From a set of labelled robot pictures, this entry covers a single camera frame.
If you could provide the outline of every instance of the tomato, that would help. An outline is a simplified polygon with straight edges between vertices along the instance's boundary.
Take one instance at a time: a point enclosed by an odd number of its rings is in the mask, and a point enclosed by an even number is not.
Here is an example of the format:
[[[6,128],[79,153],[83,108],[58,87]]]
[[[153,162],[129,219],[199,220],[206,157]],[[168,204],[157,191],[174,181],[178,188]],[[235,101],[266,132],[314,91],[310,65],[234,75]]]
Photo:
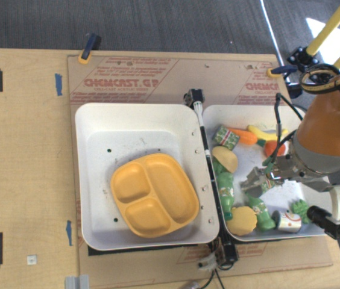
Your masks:
[[[271,156],[273,154],[274,149],[277,146],[277,141],[276,140],[269,140],[265,143],[264,146],[264,153],[267,157]],[[277,156],[280,157],[282,155],[284,155],[285,153],[285,144],[283,144],[282,146],[280,146],[279,151],[277,152]]]

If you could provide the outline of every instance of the gray floor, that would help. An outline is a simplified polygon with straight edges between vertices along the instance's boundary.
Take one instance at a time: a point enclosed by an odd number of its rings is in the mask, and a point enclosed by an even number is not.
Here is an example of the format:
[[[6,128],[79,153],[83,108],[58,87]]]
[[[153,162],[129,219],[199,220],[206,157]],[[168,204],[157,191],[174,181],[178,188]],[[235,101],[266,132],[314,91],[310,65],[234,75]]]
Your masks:
[[[306,18],[325,23],[340,5],[262,1],[279,51],[261,0],[0,0],[0,48],[81,49],[97,33],[102,50],[280,54],[285,63],[312,41]],[[311,101],[294,99],[306,108]]]

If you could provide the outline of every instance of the toy bottle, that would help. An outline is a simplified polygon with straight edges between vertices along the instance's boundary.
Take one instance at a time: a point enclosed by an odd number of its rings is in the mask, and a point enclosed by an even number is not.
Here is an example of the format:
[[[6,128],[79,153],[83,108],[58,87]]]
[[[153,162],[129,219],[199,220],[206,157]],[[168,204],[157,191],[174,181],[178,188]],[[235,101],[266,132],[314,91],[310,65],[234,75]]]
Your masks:
[[[221,201],[224,218],[225,220],[231,220],[233,218],[233,215],[231,214],[231,207],[235,202],[233,175],[230,172],[221,172],[216,178],[219,200]]]
[[[268,209],[263,200],[260,198],[254,198],[249,194],[246,194],[249,199],[249,207],[256,212],[257,216],[257,228],[261,231],[267,231],[270,229],[274,229],[276,227],[276,223],[273,221],[272,217],[269,215]]]

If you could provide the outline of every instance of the yellow banana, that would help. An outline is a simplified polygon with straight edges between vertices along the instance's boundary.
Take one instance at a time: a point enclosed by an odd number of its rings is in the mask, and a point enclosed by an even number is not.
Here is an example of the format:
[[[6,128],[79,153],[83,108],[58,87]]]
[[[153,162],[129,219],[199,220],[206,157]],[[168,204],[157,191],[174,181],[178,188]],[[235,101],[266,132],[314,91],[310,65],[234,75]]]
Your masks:
[[[256,135],[257,139],[264,139],[265,141],[277,140],[277,135],[275,133],[263,132],[261,129],[254,125],[248,125],[247,130]],[[282,130],[282,137],[288,134],[287,129]]]

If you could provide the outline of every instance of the yellow divided plate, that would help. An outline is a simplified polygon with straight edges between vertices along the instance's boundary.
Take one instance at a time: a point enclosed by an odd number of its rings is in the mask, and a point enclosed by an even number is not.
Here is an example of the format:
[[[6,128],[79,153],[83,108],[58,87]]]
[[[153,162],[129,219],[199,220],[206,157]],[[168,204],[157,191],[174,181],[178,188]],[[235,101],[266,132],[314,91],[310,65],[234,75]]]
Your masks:
[[[111,178],[111,191],[127,225],[144,238],[161,237],[186,226],[200,205],[182,167],[162,153],[118,168]]]

